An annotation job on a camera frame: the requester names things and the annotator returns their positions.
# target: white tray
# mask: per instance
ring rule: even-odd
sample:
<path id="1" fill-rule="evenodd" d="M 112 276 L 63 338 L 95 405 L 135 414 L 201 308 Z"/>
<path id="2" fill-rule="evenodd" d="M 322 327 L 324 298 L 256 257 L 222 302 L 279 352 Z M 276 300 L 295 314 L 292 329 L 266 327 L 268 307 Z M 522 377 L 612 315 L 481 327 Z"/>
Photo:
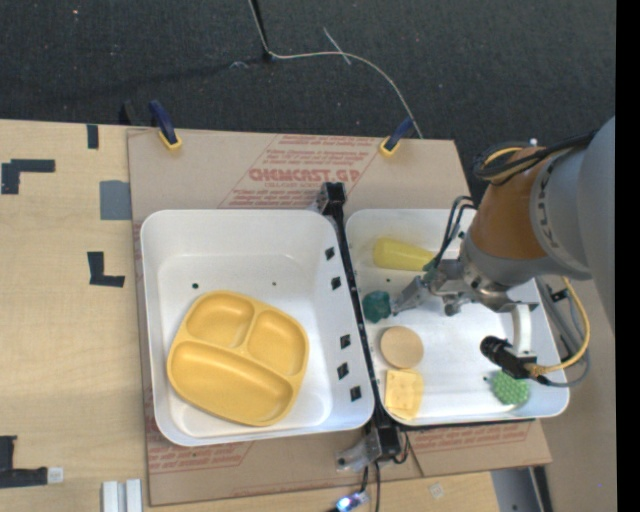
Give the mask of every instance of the white tray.
<path id="1" fill-rule="evenodd" d="M 169 440 L 198 446 L 349 430 L 371 417 L 373 391 L 327 219 L 304 210 L 161 211 L 145 220 L 141 246 L 155 417 Z M 169 384 L 173 337 L 192 302 L 214 290 L 271 304 L 307 332 L 309 362 L 299 395 L 275 425 L 214 417 L 186 403 Z"/>
<path id="2" fill-rule="evenodd" d="M 361 210 L 347 223 L 347 239 L 356 272 L 360 298 L 382 290 L 397 295 L 416 276 L 416 272 L 381 269 L 373 263 L 373 245 L 378 237 L 387 236 L 415 244 L 434 253 L 440 248 L 448 210 Z M 463 217 L 463 229 L 472 213 Z M 456 239 L 445 254 L 455 258 L 459 250 Z M 516 300 L 540 302 L 533 281 L 510 292 Z M 542 305 L 532 315 L 532 350 L 541 364 L 556 364 L 559 355 Z M 404 325 L 413 329 L 423 341 L 424 357 L 415 369 L 424 380 L 424 393 L 417 416 L 413 420 L 396 418 L 410 426 L 450 423 L 473 423 L 560 414 L 568 404 L 566 388 L 548 387 L 531 381 L 530 398 L 520 406 L 503 405 L 492 393 L 489 379 L 499 368 L 480 353 L 485 336 L 513 340 L 511 315 L 496 314 L 478 304 L 462 306 L 462 311 L 447 317 L 442 300 L 431 297 L 419 308 L 404 311 L 396 317 L 378 323 L 365 321 L 374 370 L 384 397 L 386 370 L 391 369 L 379 351 L 380 337 L 389 327 Z M 549 378 L 566 382 L 564 372 L 549 374 Z"/>

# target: round tan toy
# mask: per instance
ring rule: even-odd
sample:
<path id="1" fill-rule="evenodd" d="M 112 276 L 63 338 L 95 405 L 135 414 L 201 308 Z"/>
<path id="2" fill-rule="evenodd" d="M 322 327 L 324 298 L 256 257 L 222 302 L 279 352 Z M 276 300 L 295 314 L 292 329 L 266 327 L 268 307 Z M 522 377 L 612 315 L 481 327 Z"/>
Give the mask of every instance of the round tan toy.
<path id="1" fill-rule="evenodd" d="M 422 340 L 408 327 L 390 327 L 380 340 L 380 350 L 389 364 L 396 368 L 413 368 L 424 355 Z"/>

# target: yellow cylindrical toy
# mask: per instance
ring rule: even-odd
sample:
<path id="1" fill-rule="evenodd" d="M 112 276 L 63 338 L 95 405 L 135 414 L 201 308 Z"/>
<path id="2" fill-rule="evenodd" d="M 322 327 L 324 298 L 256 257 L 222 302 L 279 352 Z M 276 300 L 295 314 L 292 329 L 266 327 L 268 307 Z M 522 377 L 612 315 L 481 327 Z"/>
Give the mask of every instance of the yellow cylindrical toy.
<path id="1" fill-rule="evenodd" d="M 373 263 L 393 270 L 421 271 L 433 259 L 433 253 L 422 247 L 392 238 L 378 238 L 373 247 Z"/>

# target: white wire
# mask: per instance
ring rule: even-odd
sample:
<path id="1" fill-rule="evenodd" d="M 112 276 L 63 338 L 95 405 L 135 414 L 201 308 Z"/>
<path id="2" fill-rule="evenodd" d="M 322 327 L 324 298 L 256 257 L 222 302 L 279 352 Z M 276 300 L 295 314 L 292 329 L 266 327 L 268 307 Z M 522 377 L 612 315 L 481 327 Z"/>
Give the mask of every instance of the white wire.
<path id="1" fill-rule="evenodd" d="M 416 133 L 418 134 L 418 137 L 420 137 L 421 139 L 424 138 L 423 135 L 422 135 L 422 131 L 420 131 L 420 127 L 418 126 L 418 123 L 416 122 L 416 119 L 413 116 L 413 113 L 411 112 L 411 109 L 409 108 L 409 105 L 405 101 L 404 96 L 400 92 L 400 89 L 398 89 L 398 86 L 395 84 L 395 82 L 391 79 L 391 77 L 389 75 L 387 75 L 382 69 L 380 69 L 378 66 L 376 66 L 373 62 L 371 62 L 370 60 L 365 59 L 364 57 L 360 57 L 358 55 L 354 55 L 354 54 L 348 53 L 348 52 L 343 52 L 342 50 L 339 50 L 339 51 L 326 51 L 326 52 L 299 53 L 299 54 L 294 54 L 294 55 L 279 55 L 279 54 L 271 51 L 271 49 L 269 48 L 269 45 L 267 45 L 267 40 L 266 40 L 266 38 L 264 36 L 264 33 L 262 32 L 262 27 L 260 26 L 260 22 L 258 21 L 258 14 L 256 13 L 256 10 L 254 9 L 253 4 L 251 3 L 251 0 L 248 0 L 248 2 L 249 2 L 249 7 L 251 8 L 251 13 L 253 14 L 253 21 L 255 22 L 256 28 L 258 29 L 258 34 L 260 34 L 260 40 L 262 41 L 262 47 L 264 48 L 265 52 L 267 52 L 272 57 L 275 57 L 276 59 L 281 59 L 281 60 L 305 59 L 305 58 L 309 58 L 309 57 L 329 57 L 329 56 L 334 56 L 335 57 L 335 56 L 339 56 L 339 57 L 342 57 L 344 59 L 351 58 L 353 60 L 357 60 L 359 62 L 362 62 L 363 64 L 366 64 L 367 66 L 369 66 L 373 70 L 377 71 L 380 75 L 382 75 L 382 77 L 391 86 L 391 88 L 394 90 L 394 92 L 398 96 L 398 99 L 400 100 L 400 103 L 402 103 L 402 106 L 404 107 L 405 111 L 407 112 L 407 114 L 411 118 L 411 121 L 413 122 L 413 126 L 414 126 L 414 128 L 416 130 Z"/>

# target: cardboard sheet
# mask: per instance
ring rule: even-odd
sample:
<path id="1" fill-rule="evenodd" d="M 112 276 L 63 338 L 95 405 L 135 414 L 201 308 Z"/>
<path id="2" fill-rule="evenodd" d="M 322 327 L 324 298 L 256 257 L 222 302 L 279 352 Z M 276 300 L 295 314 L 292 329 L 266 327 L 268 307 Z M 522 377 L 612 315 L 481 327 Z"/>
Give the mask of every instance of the cardboard sheet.
<path id="1" fill-rule="evenodd" d="M 153 129 L 130 130 L 128 137 L 151 504 L 359 484 L 360 475 L 337 472 L 334 460 L 337 451 L 358 441 L 359 431 L 197 449 L 172 445 L 158 432 L 139 230 L 147 216 L 163 209 L 308 208 L 325 181 L 345 184 L 347 217 L 370 207 L 449 208 L 456 196 L 467 192 L 455 145 L 406 140 L 388 158 L 379 153 L 380 139 L 374 138 L 190 130 L 180 135 L 183 146 L 175 152 L 166 149 Z M 507 425 L 494 426 L 497 430 L 489 433 L 487 427 L 461 428 L 466 429 L 459 434 L 465 442 L 435 454 L 431 436 L 439 429 L 412 434 L 415 458 L 386 466 L 383 480 L 550 460 L 538 422 L 513 431 Z"/>

